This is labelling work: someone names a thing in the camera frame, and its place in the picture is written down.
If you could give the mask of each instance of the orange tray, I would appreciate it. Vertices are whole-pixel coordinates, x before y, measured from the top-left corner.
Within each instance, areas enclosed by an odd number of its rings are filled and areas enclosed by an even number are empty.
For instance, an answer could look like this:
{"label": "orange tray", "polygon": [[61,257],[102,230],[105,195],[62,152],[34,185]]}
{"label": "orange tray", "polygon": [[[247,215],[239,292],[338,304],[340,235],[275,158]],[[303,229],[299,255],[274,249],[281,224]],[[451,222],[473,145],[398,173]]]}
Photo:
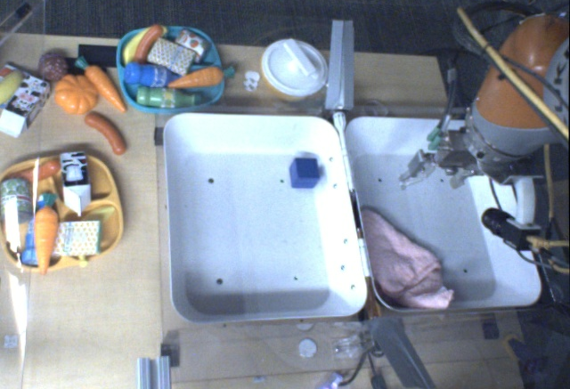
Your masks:
{"label": "orange tray", "polygon": [[[39,164],[43,164],[50,159],[59,159],[59,155],[51,157],[43,157],[39,159]],[[6,169],[0,176],[0,182],[17,172],[30,169],[36,163],[36,159],[30,159],[15,164]],[[88,261],[92,261],[100,256],[109,253],[121,240],[123,236],[123,208],[121,206],[120,197],[118,195],[117,185],[109,170],[109,168],[98,158],[87,155],[87,169],[89,179],[91,181],[91,203],[85,208],[81,216],[71,210],[63,203],[63,187],[61,180],[61,172],[42,180],[37,185],[37,196],[43,193],[52,193],[57,195],[57,199],[53,206],[54,210],[60,217],[60,222],[76,222],[85,219],[97,219],[97,216],[104,215],[102,220],[100,253],[98,255],[87,256]],[[20,261],[8,245],[2,226],[0,226],[0,240],[2,247],[8,259],[19,265]],[[52,256],[50,262],[50,271],[55,269],[63,269],[65,267],[79,266],[83,262],[74,256]],[[22,264],[23,267],[29,268],[31,271],[39,271],[36,266]]]}

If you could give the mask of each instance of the pink cloth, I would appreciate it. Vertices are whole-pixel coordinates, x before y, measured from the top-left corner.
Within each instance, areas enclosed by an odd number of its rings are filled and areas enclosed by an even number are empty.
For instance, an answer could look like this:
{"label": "pink cloth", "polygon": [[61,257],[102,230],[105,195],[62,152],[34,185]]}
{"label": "pink cloth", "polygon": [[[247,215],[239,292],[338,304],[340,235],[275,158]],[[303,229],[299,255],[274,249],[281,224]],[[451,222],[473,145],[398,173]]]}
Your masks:
{"label": "pink cloth", "polygon": [[425,248],[369,209],[362,227],[374,279],[384,294],[411,308],[447,308],[453,291],[444,287],[442,266]]}

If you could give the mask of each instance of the toy pumpkin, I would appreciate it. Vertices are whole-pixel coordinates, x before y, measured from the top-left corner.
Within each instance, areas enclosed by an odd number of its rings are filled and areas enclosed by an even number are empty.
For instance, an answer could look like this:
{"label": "toy pumpkin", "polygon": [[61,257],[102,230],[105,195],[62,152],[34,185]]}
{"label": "toy pumpkin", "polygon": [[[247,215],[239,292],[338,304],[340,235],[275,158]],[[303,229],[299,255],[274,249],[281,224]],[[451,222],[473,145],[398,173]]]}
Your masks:
{"label": "toy pumpkin", "polygon": [[87,77],[67,74],[55,85],[53,97],[68,114],[86,114],[97,104],[99,94]]}

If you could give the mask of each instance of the blue plastic bowl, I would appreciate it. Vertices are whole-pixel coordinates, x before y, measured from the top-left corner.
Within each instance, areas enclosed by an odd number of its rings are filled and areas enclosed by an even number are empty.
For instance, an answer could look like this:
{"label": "blue plastic bowl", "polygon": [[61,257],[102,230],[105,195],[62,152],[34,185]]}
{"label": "blue plastic bowl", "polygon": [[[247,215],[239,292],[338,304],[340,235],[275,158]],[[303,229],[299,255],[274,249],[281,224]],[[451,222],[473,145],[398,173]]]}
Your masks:
{"label": "blue plastic bowl", "polygon": [[[123,95],[125,96],[126,102],[130,106],[133,106],[135,109],[138,109],[141,112],[149,112],[151,114],[180,114],[183,112],[192,112],[194,110],[204,109],[207,106],[214,104],[222,97],[225,85],[224,80],[216,86],[193,88],[192,89],[193,93],[198,92],[202,94],[202,101],[198,106],[162,109],[162,108],[151,108],[148,106],[142,106],[141,104],[136,102],[136,90],[138,88],[138,85],[129,85],[125,83],[125,65],[123,64],[122,53],[125,44],[128,43],[137,33],[141,32],[144,29],[145,28],[139,28],[128,32],[126,35],[124,35],[121,38],[117,46],[118,81],[121,90],[123,92]],[[204,68],[206,65],[219,66],[220,68],[222,67],[222,60],[220,59],[220,54],[216,49],[216,45],[214,45],[214,42],[212,41],[210,36],[208,36],[206,33],[204,33],[199,29],[191,27],[167,27],[167,29],[168,31],[164,35],[164,38],[168,39],[169,41],[174,41],[182,29],[189,29],[190,31],[196,33],[198,36],[201,36],[207,41],[209,41],[209,43],[211,44],[211,47],[209,48],[207,55],[202,60],[202,63],[197,65],[196,64],[192,65],[190,68],[190,72],[195,71],[196,69]]]}

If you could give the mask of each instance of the white round container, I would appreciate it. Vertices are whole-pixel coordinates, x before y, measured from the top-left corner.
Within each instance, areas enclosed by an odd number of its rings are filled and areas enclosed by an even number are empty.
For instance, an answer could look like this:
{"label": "white round container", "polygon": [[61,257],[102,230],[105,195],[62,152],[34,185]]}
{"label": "white round container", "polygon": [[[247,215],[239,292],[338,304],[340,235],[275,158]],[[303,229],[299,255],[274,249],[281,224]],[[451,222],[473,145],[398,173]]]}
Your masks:
{"label": "white round container", "polygon": [[321,90],[329,68],[321,53],[295,39],[282,39],[267,47],[261,59],[265,82],[288,101],[298,101]]}

